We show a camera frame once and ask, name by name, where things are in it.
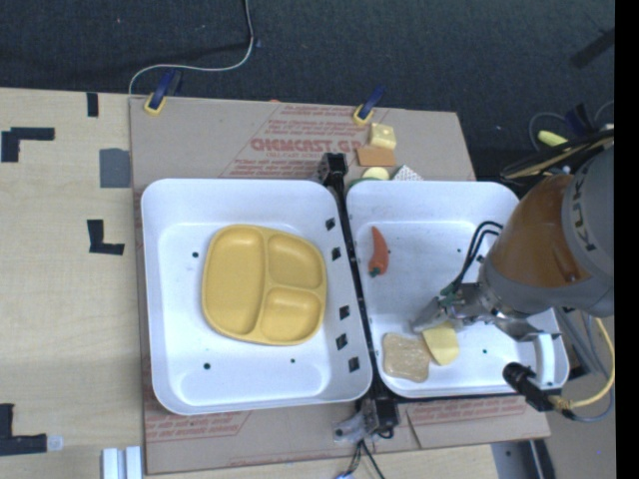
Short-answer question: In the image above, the yellow cheese block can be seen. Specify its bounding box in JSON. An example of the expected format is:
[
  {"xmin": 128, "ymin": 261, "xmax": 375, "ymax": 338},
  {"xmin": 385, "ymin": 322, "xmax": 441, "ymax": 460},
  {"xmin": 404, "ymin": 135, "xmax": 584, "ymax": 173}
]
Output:
[{"xmin": 367, "ymin": 122, "xmax": 398, "ymax": 151}]

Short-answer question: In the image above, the white plastic tray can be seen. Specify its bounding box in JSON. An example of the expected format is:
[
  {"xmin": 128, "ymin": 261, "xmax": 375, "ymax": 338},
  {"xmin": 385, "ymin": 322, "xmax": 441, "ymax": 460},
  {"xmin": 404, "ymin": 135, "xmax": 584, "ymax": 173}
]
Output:
[
  {"xmin": 140, "ymin": 177, "xmax": 373, "ymax": 416},
  {"xmin": 344, "ymin": 180, "xmax": 571, "ymax": 400}
]

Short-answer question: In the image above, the yellow potato slice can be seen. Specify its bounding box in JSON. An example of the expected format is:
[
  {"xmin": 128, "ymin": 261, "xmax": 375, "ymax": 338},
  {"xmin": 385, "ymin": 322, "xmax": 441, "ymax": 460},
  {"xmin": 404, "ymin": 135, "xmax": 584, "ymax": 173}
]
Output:
[{"xmin": 420, "ymin": 320, "xmax": 461, "ymax": 367}]

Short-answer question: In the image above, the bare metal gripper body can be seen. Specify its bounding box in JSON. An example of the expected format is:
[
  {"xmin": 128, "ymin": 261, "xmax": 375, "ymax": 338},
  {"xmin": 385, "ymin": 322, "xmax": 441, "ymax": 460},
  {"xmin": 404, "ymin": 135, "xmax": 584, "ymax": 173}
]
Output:
[{"xmin": 438, "ymin": 281, "xmax": 506, "ymax": 326}]

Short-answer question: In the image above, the orange-brown biscuit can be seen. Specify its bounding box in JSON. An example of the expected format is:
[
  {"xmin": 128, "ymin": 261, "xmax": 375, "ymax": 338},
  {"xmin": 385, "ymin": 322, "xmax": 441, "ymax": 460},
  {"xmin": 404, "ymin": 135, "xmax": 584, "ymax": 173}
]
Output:
[{"xmin": 355, "ymin": 145, "xmax": 397, "ymax": 168}]

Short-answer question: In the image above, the beige bread slice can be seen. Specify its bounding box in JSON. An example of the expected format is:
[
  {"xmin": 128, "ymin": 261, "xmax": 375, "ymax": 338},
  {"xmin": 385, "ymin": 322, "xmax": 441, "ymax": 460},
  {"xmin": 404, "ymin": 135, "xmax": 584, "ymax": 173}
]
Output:
[{"xmin": 381, "ymin": 331, "xmax": 432, "ymax": 384}]

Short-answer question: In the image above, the brown cardboard board, red print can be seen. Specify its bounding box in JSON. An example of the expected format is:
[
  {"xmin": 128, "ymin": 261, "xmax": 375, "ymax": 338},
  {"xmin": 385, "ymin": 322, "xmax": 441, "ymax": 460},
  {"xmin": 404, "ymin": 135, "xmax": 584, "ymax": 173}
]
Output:
[{"xmin": 127, "ymin": 96, "xmax": 552, "ymax": 476}]

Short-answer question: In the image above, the black block with thin wires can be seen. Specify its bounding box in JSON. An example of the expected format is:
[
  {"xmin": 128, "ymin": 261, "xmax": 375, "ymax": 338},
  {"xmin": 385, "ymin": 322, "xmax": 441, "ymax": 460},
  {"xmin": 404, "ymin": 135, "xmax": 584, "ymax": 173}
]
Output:
[
  {"xmin": 318, "ymin": 152, "xmax": 349, "ymax": 187},
  {"xmin": 365, "ymin": 396, "xmax": 401, "ymax": 431}
]

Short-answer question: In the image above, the yellow divided plate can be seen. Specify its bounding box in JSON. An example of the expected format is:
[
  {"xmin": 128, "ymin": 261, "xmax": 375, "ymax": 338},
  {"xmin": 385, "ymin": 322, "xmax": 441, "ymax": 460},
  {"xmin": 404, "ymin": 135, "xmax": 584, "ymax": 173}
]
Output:
[{"xmin": 200, "ymin": 223, "xmax": 328, "ymax": 347}]

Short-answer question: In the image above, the white red-dotted packet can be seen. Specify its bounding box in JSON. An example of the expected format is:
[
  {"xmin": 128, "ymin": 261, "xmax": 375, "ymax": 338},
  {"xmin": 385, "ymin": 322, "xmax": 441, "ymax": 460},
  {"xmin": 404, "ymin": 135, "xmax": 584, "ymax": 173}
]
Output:
[{"xmin": 390, "ymin": 163, "xmax": 425, "ymax": 183}]

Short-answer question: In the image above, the black cylinder on white bracket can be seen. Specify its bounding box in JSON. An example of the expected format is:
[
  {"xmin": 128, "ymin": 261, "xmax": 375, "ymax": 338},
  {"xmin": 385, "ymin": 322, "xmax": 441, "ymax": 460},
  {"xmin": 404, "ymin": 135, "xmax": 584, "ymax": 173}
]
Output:
[{"xmin": 501, "ymin": 332, "xmax": 563, "ymax": 413}]

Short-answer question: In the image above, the orange carrot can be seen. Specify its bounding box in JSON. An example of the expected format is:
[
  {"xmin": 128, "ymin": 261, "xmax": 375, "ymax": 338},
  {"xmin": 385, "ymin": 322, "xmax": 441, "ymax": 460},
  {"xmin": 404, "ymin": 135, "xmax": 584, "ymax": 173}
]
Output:
[{"xmin": 367, "ymin": 225, "xmax": 390, "ymax": 279}]

